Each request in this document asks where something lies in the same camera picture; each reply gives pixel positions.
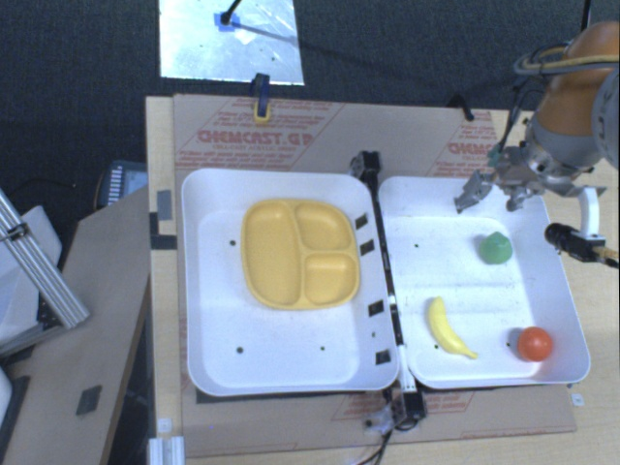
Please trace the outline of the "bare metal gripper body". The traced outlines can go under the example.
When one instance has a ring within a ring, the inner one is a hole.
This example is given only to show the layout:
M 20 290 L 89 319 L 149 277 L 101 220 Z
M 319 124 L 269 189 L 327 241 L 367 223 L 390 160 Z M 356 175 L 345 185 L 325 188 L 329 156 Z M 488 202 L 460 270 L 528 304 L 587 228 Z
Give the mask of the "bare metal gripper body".
M 499 155 L 493 181 L 506 194 L 550 191 L 559 196 L 576 196 L 579 189 L 574 182 L 591 171 L 588 166 L 560 162 L 537 145 L 519 145 L 507 147 Z

